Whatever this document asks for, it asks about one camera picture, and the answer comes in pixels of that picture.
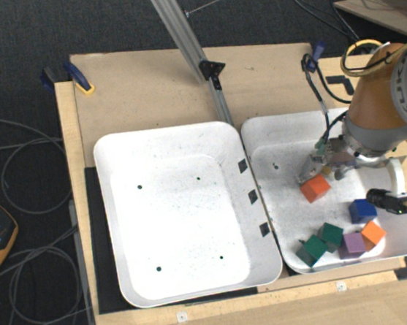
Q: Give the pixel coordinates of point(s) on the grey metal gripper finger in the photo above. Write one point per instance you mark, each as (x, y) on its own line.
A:
(309, 171)
(341, 172)

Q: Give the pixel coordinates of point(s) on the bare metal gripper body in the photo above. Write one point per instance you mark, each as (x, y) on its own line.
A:
(339, 158)

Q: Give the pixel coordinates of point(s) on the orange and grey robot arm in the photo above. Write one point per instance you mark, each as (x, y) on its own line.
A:
(373, 107)

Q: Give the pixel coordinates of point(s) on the small yellow cube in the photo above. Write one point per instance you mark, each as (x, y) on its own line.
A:
(326, 171)

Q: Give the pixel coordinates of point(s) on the orange cube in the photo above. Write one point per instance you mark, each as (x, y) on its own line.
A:
(373, 233)
(315, 188)

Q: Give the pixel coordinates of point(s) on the white plastic tray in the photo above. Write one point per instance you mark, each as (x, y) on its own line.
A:
(290, 206)
(180, 216)

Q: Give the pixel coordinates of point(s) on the blue cube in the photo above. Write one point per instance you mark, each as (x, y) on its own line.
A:
(362, 210)

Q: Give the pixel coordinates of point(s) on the green cube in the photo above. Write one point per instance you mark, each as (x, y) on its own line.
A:
(314, 249)
(332, 234)

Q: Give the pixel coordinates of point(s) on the purple cube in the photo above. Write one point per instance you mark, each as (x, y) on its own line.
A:
(353, 244)

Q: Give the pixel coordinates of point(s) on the brown cardboard board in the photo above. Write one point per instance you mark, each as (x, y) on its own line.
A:
(151, 94)

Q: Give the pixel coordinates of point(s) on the black cylinder on white bracket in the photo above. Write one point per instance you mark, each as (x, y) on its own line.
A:
(385, 200)

